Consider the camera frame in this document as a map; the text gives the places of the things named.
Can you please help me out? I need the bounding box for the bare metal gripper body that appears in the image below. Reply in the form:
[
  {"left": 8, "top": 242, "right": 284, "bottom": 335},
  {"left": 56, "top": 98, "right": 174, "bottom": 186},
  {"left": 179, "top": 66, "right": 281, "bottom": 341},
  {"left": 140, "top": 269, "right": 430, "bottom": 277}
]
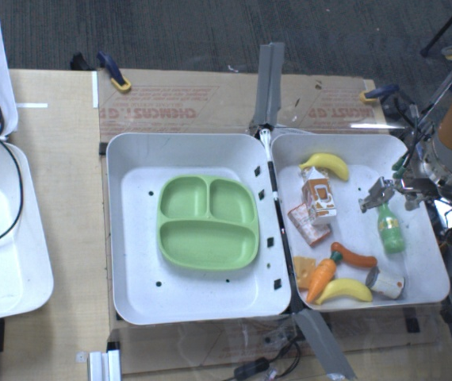
[{"left": 393, "top": 148, "right": 452, "bottom": 210}]

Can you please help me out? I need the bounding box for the green bottle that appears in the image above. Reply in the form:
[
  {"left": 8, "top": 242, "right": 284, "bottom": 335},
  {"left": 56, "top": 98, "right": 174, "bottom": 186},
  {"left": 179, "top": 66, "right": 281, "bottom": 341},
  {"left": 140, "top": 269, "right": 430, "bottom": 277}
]
[{"left": 377, "top": 202, "right": 406, "bottom": 255}]

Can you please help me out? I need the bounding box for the white plastic tray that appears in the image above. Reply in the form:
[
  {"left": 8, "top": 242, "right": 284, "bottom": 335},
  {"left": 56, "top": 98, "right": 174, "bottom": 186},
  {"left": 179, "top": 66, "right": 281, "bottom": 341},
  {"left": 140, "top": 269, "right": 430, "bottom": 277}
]
[
  {"left": 270, "top": 133, "right": 451, "bottom": 314},
  {"left": 105, "top": 132, "right": 293, "bottom": 326}
]

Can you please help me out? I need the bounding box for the white and orange carton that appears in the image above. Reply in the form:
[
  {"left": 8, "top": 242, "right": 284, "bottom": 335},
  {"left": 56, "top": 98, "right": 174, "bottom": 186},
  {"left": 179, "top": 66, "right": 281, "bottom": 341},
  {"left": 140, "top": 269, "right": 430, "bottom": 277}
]
[{"left": 301, "top": 166, "right": 338, "bottom": 227}]

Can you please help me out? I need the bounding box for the yellow banana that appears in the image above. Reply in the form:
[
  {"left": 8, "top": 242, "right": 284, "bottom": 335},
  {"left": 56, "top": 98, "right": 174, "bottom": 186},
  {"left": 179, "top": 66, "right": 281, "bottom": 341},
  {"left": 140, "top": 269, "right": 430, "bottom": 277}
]
[
  {"left": 298, "top": 152, "right": 350, "bottom": 183},
  {"left": 314, "top": 278, "right": 374, "bottom": 306}
]

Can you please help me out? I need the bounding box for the orange sausage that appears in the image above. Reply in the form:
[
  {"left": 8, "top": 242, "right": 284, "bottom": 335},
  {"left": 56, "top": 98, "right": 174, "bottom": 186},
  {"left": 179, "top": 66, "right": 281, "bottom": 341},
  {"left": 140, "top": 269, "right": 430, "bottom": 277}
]
[{"left": 330, "top": 241, "right": 379, "bottom": 269}]

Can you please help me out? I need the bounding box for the red and white packet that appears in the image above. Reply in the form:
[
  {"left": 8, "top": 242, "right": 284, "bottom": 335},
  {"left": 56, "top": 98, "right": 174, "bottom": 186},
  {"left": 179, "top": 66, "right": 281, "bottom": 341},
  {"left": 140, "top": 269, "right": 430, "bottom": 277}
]
[{"left": 286, "top": 202, "right": 332, "bottom": 248}]

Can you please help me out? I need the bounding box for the white and orange can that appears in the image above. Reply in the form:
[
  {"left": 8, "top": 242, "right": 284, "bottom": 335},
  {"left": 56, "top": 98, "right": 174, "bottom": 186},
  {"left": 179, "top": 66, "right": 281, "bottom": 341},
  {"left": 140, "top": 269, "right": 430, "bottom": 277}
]
[{"left": 365, "top": 266, "right": 406, "bottom": 301}]

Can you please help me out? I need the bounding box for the orange carrot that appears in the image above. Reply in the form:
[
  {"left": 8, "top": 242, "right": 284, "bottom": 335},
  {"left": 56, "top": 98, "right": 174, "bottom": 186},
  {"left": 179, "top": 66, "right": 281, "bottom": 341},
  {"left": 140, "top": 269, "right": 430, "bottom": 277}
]
[{"left": 305, "top": 250, "right": 344, "bottom": 305}]

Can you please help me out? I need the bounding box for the yellow cheese wedge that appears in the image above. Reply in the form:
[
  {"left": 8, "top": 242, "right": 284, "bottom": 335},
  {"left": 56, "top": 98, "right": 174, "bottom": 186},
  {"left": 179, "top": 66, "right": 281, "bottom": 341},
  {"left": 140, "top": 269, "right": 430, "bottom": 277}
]
[{"left": 293, "top": 255, "right": 318, "bottom": 291}]

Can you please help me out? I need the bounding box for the green divided plate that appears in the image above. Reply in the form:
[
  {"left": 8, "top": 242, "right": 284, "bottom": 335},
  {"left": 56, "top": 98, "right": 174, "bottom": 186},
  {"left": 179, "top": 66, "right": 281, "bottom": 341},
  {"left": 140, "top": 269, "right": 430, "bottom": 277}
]
[{"left": 156, "top": 175, "right": 260, "bottom": 271}]

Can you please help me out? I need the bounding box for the brown cardboard board red print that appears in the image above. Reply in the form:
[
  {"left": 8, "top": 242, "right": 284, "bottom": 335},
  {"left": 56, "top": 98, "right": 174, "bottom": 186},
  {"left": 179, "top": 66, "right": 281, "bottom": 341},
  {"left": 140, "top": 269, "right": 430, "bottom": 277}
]
[{"left": 97, "top": 67, "right": 451, "bottom": 375}]

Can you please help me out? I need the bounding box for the black block with thin wires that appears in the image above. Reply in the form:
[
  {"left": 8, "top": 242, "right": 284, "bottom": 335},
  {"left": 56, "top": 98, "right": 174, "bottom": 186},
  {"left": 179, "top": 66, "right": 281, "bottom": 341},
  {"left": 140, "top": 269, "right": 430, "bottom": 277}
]
[{"left": 233, "top": 356, "right": 271, "bottom": 381}]

